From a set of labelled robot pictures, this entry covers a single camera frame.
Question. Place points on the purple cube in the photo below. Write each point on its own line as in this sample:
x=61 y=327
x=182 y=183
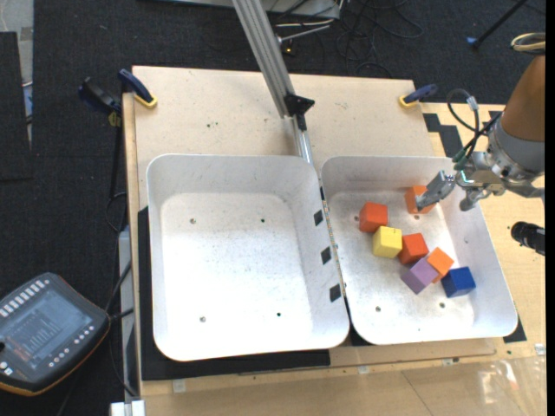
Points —
x=418 y=275

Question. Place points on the red-orange cube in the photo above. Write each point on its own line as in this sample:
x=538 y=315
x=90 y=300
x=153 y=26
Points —
x=413 y=248
x=373 y=217

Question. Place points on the blue cube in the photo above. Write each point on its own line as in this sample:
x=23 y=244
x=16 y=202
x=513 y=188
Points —
x=458 y=282

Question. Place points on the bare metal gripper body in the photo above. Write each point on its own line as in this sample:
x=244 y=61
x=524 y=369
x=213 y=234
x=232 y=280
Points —
x=490 y=173

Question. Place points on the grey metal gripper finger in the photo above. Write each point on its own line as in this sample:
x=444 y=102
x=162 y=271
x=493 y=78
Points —
x=438 y=189
x=472 y=197

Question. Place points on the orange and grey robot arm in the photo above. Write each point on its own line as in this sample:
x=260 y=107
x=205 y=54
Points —
x=524 y=115

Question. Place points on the yellow cube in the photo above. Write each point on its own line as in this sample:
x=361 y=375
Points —
x=387 y=242

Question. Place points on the pale wood board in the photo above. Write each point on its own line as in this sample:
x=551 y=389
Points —
x=225 y=115

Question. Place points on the white plastic tray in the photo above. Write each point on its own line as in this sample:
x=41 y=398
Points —
x=390 y=314
x=234 y=267

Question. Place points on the orange cube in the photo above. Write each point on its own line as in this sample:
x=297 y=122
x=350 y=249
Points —
x=412 y=197
x=441 y=261

